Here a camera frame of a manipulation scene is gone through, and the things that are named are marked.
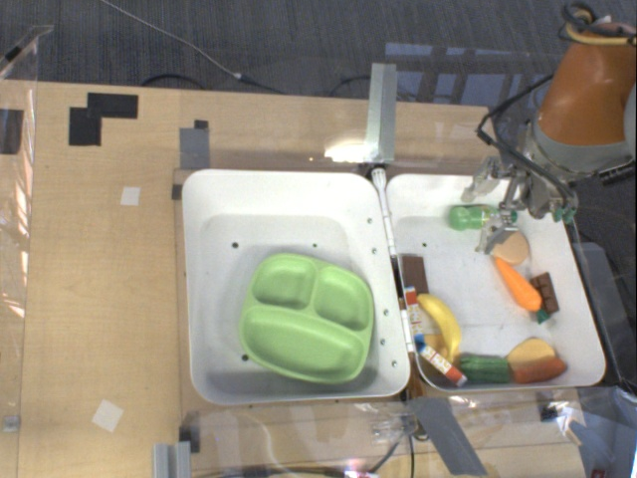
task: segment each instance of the green divided plate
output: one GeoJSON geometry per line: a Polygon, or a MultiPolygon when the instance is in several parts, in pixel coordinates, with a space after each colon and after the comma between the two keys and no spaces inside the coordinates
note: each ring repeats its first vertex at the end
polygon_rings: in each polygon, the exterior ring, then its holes
{"type": "Polygon", "coordinates": [[[272,255],[252,277],[241,344],[251,360],[282,375],[347,382],[367,359],[373,307],[354,273],[304,255],[272,255]]]}

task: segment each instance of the clear plastic panel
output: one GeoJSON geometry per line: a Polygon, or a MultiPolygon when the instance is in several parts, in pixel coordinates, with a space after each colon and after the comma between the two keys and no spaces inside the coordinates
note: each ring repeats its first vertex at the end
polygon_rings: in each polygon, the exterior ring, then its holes
{"type": "MultiPolygon", "coordinates": [[[[475,135],[485,108],[493,108],[550,74],[559,62],[558,56],[432,46],[414,50],[399,46],[386,50],[386,61],[395,63],[398,68],[396,159],[387,166],[388,177],[405,172],[475,173],[487,155],[495,154],[475,135]]],[[[544,92],[545,87],[533,91],[494,122],[502,139],[511,144],[517,142],[544,92]]],[[[203,139],[205,146],[184,153],[184,143],[181,143],[180,168],[175,172],[175,182],[182,184],[193,170],[201,168],[364,175],[369,173],[368,168],[356,161],[356,154],[365,137],[367,106],[365,100],[340,100],[339,109],[335,111],[333,101],[328,99],[272,97],[265,100],[260,96],[204,97],[202,93],[183,92],[180,137],[190,143],[203,139]],[[347,156],[348,149],[354,154],[347,156]]],[[[374,462],[383,461],[388,452],[392,458],[383,462],[378,471],[380,476],[409,476],[409,437],[416,453],[416,476],[450,476],[445,459],[418,425],[409,402],[386,398],[365,399],[365,403],[348,400],[262,404],[257,401],[254,405],[224,407],[203,400],[193,389],[190,378],[186,282],[180,273],[185,252],[179,250],[182,223],[178,208],[175,217],[181,300],[181,431],[186,439],[196,441],[198,447],[191,459],[193,476],[239,477],[244,476],[242,473],[303,476],[304,467],[311,474],[327,476],[346,470],[363,473],[373,469],[374,462]]],[[[567,227],[567,235],[578,247],[574,224],[567,227]]],[[[576,256],[585,273],[591,267],[590,259],[581,253],[576,256]]],[[[587,291],[596,289],[586,287],[587,291]]],[[[581,308],[588,310],[585,302],[581,308]]],[[[608,330],[611,340],[618,338],[615,336],[620,325],[626,333],[624,305],[616,308],[624,317],[611,320],[608,330]]],[[[633,405],[632,396],[613,387],[559,389],[549,386],[534,391],[505,392],[489,392],[487,387],[483,392],[459,389],[458,395],[426,389],[426,396],[447,399],[490,476],[590,476],[593,470],[610,472],[617,463],[593,462],[590,455],[604,444],[612,443],[597,441],[600,446],[591,447],[590,441],[582,443],[577,435],[586,431],[586,409],[594,410],[608,403],[609,394],[625,395],[622,401],[633,405]],[[580,402],[580,393],[588,398],[585,407],[580,402]],[[524,466],[523,462],[531,462],[531,466],[524,466]]],[[[631,422],[623,419],[613,426],[620,431],[632,430],[627,428],[632,426],[631,422]]],[[[628,446],[634,439],[634,434],[627,439],[628,446]]],[[[624,450],[625,460],[628,457],[624,450]]]]}
{"type": "Polygon", "coordinates": [[[29,269],[38,40],[32,29],[0,60],[0,474],[14,476],[29,269]]]}

